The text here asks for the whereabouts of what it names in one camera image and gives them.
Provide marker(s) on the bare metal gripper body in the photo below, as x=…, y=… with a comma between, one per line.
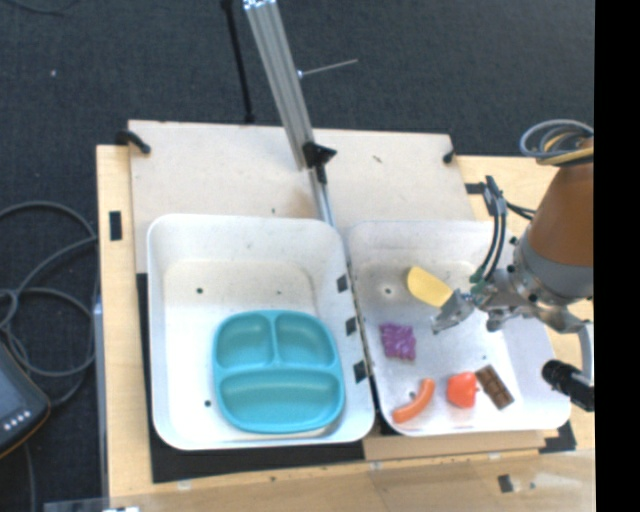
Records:
x=510, y=295

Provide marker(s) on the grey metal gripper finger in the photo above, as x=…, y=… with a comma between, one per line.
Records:
x=499, y=319
x=455, y=310

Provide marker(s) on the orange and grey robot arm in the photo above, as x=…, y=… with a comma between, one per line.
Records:
x=565, y=215

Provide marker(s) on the yellow slice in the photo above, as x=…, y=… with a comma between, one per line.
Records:
x=427, y=289

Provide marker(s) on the white plastic tray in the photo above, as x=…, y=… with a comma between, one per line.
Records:
x=190, y=350
x=460, y=345

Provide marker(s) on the purple grapes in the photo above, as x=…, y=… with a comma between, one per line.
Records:
x=398, y=342

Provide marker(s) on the brown chocolate bar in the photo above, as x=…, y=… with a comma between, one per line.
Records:
x=495, y=387

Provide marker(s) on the thin black and white rod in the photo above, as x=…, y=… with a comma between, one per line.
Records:
x=361, y=330

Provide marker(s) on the orange sausage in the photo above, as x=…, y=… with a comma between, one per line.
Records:
x=417, y=402

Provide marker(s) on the blue divided plate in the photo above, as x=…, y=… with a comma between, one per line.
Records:
x=277, y=395

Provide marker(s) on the pale wood flat board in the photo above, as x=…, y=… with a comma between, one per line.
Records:
x=225, y=170

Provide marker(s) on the black cylinder on white bracket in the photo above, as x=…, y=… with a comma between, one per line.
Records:
x=567, y=380

